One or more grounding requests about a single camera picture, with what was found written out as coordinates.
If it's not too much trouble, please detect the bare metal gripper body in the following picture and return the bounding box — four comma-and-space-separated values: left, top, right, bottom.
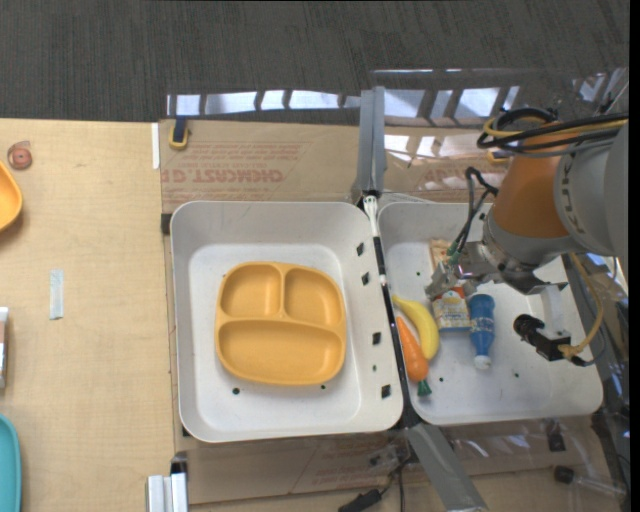
451, 241, 570, 297

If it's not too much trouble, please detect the blue bottle with white cap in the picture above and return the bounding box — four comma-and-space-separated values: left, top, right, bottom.
468, 292, 497, 371

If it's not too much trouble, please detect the yellow banana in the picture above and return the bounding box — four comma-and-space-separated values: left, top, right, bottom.
391, 294, 441, 362

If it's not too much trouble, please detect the orange carrot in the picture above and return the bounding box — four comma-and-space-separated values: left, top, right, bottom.
395, 315, 433, 398

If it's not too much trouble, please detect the white plastic tray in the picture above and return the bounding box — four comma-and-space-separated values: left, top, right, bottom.
169, 200, 405, 444
376, 201, 605, 428

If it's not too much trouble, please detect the orange divided plate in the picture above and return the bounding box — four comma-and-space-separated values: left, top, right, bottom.
214, 260, 348, 387

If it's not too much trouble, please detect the clear bottle with black cap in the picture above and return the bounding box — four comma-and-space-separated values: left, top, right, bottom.
553, 464, 626, 497

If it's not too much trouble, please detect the brown cardboard board, red print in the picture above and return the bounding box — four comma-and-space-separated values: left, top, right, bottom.
158, 118, 617, 506

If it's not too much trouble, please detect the teal plate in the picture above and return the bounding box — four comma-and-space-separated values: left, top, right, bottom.
0, 413, 23, 512

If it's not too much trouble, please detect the black cylinder on white bracket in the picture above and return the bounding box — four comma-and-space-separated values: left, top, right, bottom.
513, 282, 574, 363

